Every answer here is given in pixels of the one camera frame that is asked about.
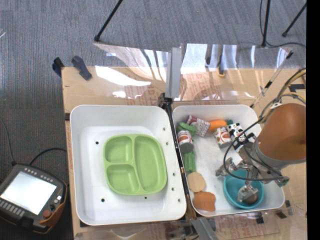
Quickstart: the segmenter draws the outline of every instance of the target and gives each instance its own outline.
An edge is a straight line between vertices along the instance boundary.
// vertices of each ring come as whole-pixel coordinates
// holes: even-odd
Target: teal bowl
[[[247,173],[245,170],[235,170],[232,172],[233,175],[245,178]],[[238,191],[245,185],[245,180],[235,178],[231,175],[227,175],[224,177],[223,181],[223,194],[226,200],[234,207],[241,208],[241,209],[253,209],[256,208],[258,205],[261,204],[262,200],[264,199],[264,186],[261,181],[252,181],[251,185],[258,189],[257,195],[258,198],[255,203],[253,204],[246,204],[245,202],[238,202],[236,198],[238,196]]]

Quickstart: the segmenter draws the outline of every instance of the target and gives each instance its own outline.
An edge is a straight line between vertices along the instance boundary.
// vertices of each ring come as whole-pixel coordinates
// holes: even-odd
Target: controller screen
[[[47,181],[20,171],[0,197],[38,215],[56,188]]]

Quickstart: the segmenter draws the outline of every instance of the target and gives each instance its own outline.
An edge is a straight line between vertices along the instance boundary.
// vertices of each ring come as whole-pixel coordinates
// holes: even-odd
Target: black metal rod
[[[289,30],[292,28],[292,26],[295,24],[295,22],[297,21],[297,19],[299,18],[299,16],[302,14],[302,12],[305,10],[305,8],[307,7],[307,2],[305,2],[304,6],[301,8],[301,10],[298,12],[298,14],[295,16],[295,18],[293,19],[293,21],[291,22],[291,24],[288,26],[288,28],[286,29],[286,31],[284,31],[282,33],[283,37],[286,37]]]
[[[267,45],[267,29],[268,29],[268,20],[269,20],[269,11],[270,11],[270,2],[271,0],[267,0],[266,3],[266,14],[264,21],[264,31],[263,31],[263,40],[261,46],[265,47]]]
[[[104,32],[105,28],[107,27],[109,21],[112,19],[112,17],[114,16],[114,14],[116,13],[118,7],[121,5],[123,0],[119,0],[118,3],[115,5],[114,9],[112,10],[112,12],[110,13],[109,17],[107,18],[107,20],[105,21],[104,25],[102,26],[102,28],[100,29],[99,33],[94,37],[95,41],[99,41],[100,40],[100,36],[101,34]]]

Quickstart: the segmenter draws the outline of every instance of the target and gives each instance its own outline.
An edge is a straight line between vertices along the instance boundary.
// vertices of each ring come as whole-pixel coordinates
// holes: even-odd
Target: green divided plate
[[[149,135],[122,134],[109,138],[104,144],[103,162],[106,181],[119,194],[152,194],[167,183],[163,150]]]

